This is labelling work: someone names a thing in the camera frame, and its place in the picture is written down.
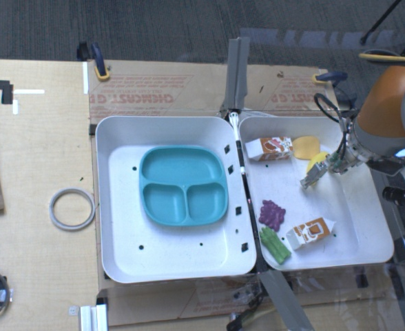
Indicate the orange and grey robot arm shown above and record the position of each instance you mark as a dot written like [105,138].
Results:
[381,109]

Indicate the yellow flat crisp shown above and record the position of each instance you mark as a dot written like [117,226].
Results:
[306,147]

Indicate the yellow lemon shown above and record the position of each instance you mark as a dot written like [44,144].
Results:
[318,158]

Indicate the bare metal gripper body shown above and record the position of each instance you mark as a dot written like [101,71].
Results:
[350,157]

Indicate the purple grapes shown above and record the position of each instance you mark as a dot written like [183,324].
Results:
[272,215]

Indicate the grey tape roll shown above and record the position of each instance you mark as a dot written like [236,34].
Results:
[55,219]

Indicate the white plastic tray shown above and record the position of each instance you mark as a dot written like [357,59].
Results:
[354,219]
[175,253]

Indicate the white and orange carton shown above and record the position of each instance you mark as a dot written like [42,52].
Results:
[269,148]
[309,233]

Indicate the blue divided plate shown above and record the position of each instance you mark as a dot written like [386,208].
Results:
[182,171]

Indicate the brown cardboard board red print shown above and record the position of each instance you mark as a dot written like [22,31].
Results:
[188,88]

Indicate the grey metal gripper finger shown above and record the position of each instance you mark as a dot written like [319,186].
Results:
[320,169]
[307,181]

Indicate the green asparagus bundle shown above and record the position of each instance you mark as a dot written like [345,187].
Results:
[275,245]

